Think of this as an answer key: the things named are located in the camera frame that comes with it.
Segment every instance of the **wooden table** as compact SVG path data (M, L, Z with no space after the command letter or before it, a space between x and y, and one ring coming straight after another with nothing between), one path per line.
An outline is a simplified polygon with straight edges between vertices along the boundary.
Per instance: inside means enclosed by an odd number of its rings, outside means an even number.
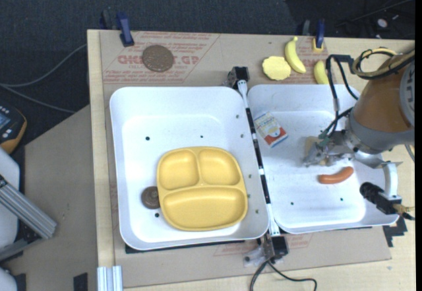
M92 119L92 146L94 161L94 183L96 202L96 229L98 243L98 264L100 267L112 267L116 265L115 252L113 250L113 230L111 219L111 199L109 185L109 168L107 159L107 137L106 137L106 109L104 105L104 83L102 68L102 53L105 52L104 42L100 36L107 34L116 35L113 31L89 30L88 38L88 62L90 77L90 106ZM230 70L232 66L244 65L249 68L251 85L257 83L273 83L268 80L260 70L259 60L270 55L283 55L282 45L291 36L250 36L235 34L214 34L214 38L220 39L220 48L228 48L230 54L223 60L216 62L225 63L224 67ZM327 50L330 54L348 54L357 57L362 51L369 48L386 46L397 52L405 52L414 48L415 42L409 40L368 40L368 39L343 39L326 38L326 52L321 56L314 55L314 58L326 57ZM368 67L376 67L376 57L368 62ZM212 77L220 78L221 72L211 72L202 69L200 63L195 72L188 75L188 78L200 81L201 71L205 85L211 85ZM312 79L308 72L306 82ZM341 79L338 70L334 70L337 79ZM361 91L365 81L349 74L347 78L350 85ZM399 166L399 194L403 197L404 204L415 204L415 169L414 163L410 160L403 146L397 146L392 152L385 154L384 159L403 162ZM293 278L312 277L318 281L319 290L415 290L415 222L407 222L408 232L403 237L394 238L394 247L391 249L391 260L376 261L372 263L329 266L320 269L307 269L290 271L287 275ZM229 278L213 278L192 282L180 282L175 284L162 284L127 288L126 290L247 290L251 276L236 276ZM292 283L283 280L274 273L264 273L256 283L257 290L312 290L311 283Z

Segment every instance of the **black floor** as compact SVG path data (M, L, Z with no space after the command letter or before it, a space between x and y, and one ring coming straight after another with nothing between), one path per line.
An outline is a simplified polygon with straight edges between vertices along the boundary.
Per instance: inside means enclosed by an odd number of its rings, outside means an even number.
M37 79L86 43L86 30L99 28L104 9L125 11L133 30L312 34L323 18L326 36L415 39L415 1L354 20L401 1L405 0L0 0L0 100L28 120L21 146L85 107L86 48L50 76ZM376 25L378 19L385 20L387 29ZM304 31L306 20L310 25ZM37 104L10 89L69 112Z

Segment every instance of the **yellow divided plate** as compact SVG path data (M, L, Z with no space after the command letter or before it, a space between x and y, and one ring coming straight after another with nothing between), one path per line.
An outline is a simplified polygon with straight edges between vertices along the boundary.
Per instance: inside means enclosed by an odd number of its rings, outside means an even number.
M225 228L247 213L240 167L221 148L196 146L165 153L158 162L157 188L164 218L181 230Z

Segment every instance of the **sausage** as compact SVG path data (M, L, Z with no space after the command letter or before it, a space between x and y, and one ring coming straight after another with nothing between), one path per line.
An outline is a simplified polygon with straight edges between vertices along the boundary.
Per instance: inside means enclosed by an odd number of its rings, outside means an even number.
M332 175L319 175L318 180L319 183L322 184L335 184L345 181L347 178L349 178L352 173L354 173L354 169L352 167L345 167L341 171L339 171L337 174Z

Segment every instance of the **tray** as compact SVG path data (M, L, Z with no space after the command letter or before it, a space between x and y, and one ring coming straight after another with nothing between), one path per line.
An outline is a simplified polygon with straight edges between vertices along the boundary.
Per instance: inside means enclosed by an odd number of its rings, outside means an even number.
M216 230L240 222L248 202L242 172L227 151L210 146L172 150L158 163L164 218L186 231Z
M335 87L341 112L356 103L344 85ZM274 148L258 137L274 219L281 229L302 234L397 221L397 215L383 214L359 192L366 181L384 187L382 169L347 159L331 167L303 165L307 137L318 136L334 119L328 85L262 84L250 89L248 101L254 119L270 112L288 135ZM337 129L344 128L344 121L339 121ZM334 174L346 166L353 166L354 174L344 182L333 185L318 182L319 174Z
M119 228L124 242L147 251L259 238L268 213L243 100L227 87L125 87L110 99L117 176ZM140 200L155 186L160 158L178 148L207 146L236 158L247 192L247 213L238 223L207 231L172 226L161 209Z

